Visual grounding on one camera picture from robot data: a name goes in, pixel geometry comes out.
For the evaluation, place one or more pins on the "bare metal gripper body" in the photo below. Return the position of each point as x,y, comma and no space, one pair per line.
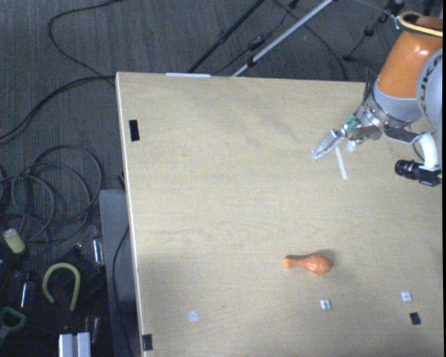
371,119

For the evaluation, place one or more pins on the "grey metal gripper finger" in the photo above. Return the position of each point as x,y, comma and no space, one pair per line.
329,143
352,147

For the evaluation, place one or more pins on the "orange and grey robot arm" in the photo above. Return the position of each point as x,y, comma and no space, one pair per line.
401,69

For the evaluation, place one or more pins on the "pale wood board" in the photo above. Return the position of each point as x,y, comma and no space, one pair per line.
245,199

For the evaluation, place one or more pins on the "orange pear-shaped toy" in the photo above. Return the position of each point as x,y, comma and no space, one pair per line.
312,263

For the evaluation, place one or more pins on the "black cylinder on white bracket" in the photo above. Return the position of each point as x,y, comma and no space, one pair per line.
429,151

